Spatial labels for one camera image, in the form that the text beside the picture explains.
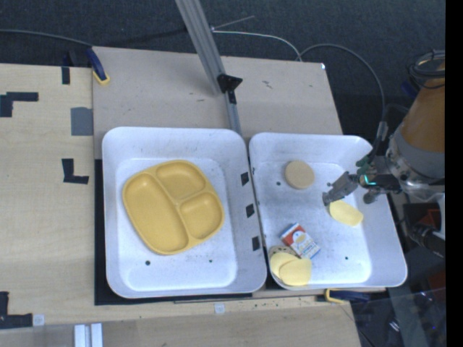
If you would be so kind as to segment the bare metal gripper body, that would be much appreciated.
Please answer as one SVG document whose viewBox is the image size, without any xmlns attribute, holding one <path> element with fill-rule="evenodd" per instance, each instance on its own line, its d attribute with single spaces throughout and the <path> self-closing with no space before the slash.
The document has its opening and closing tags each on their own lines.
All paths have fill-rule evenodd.
<svg viewBox="0 0 463 347">
<path fill-rule="evenodd" d="M 395 149 L 385 155 L 369 153 L 357 161 L 357 174 L 360 186 L 371 194 L 440 195 L 445 192 L 445 154 Z"/>
</svg>

